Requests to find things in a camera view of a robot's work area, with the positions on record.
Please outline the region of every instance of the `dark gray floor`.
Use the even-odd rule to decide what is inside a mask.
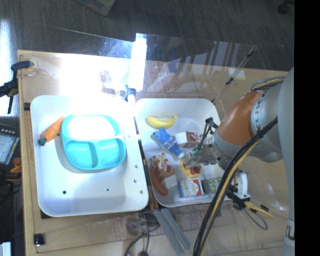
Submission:
[[[74,0],[0,1],[0,85],[12,79],[17,50],[71,52],[65,42],[72,33],[52,34],[52,28],[134,41],[136,33],[256,45],[267,70],[294,66],[295,5],[278,12],[283,0],[116,0],[102,16]],[[79,53],[94,54],[94,47]],[[9,98],[0,98],[0,124],[19,127],[17,99],[7,114]],[[23,255],[21,222],[11,221],[13,197],[0,205],[9,223],[0,240],[17,235],[16,255]]]

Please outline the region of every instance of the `sausage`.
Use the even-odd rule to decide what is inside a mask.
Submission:
[[[161,184],[156,170],[154,168],[149,168],[149,173],[150,173],[152,185],[156,189],[156,191],[158,191],[160,195],[163,195],[163,196],[168,195],[169,191],[165,186]]]

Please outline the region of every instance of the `blue bottle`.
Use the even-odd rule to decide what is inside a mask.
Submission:
[[[153,133],[155,138],[161,142],[161,144],[170,152],[174,153],[179,159],[185,156],[179,148],[176,140],[166,132],[165,129],[161,128],[157,132]]]

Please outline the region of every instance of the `banana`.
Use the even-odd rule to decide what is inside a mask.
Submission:
[[[148,116],[146,118],[146,122],[152,126],[153,128],[156,128],[156,129],[168,129],[170,128],[171,126],[173,126],[175,124],[175,121],[176,119],[178,118],[177,115],[175,115],[174,117],[172,118],[169,118],[169,119],[159,119],[159,118],[156,118],[154,116]]]

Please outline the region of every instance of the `caster wheel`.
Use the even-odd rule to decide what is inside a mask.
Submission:
[[[278,6],[278,13],[286,14],[289,11],[289,6],[287,4],[280,4]]]

